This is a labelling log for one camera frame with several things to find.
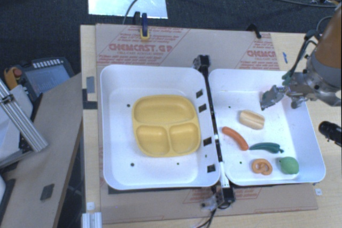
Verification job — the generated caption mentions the brown cardboard board, red print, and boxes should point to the brown cardboard board, red print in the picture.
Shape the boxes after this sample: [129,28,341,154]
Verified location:
[95,23,319,225]

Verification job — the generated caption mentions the orange sausage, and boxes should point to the orange sausage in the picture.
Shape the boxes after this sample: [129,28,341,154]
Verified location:
[221,126,250,152]

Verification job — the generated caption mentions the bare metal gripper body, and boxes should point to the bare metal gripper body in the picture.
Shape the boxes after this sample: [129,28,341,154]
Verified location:
[287,73,342,107]

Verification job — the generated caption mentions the orange pretzel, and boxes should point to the orange pretzel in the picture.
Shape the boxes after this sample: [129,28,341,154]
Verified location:
[251,158,274,176]

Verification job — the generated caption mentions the light green pear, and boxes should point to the light green pear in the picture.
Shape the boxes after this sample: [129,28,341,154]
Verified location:
[278,156,300,175]

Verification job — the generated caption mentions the yellow divided plate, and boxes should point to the yellow divided plate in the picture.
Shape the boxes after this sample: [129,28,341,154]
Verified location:
[131,94,202,158]

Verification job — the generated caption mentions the black block with thin wires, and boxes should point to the black block with thin wires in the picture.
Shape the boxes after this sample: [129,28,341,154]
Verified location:
[212,185,236,209]
[193,54,212,70]

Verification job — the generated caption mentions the black cylinder on white bracket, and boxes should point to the black cylinder on white bracket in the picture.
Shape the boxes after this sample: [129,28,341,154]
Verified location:
[318,121,342,148]

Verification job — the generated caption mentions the dark green pea pod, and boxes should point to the dark green pea pod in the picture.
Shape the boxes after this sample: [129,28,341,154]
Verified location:
[248,142,285,154]

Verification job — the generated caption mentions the thin black and white rod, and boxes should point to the thin black and white rod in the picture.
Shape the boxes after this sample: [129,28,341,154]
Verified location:
[202,66,230,188]

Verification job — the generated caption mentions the beige bread bun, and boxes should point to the beige bread bun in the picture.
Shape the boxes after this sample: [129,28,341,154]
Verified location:
[238,109,266,131]

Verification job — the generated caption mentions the white plastic tray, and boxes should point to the white plastic tray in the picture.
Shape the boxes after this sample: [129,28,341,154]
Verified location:
[208,68,327,187]
[99,64,222,191]

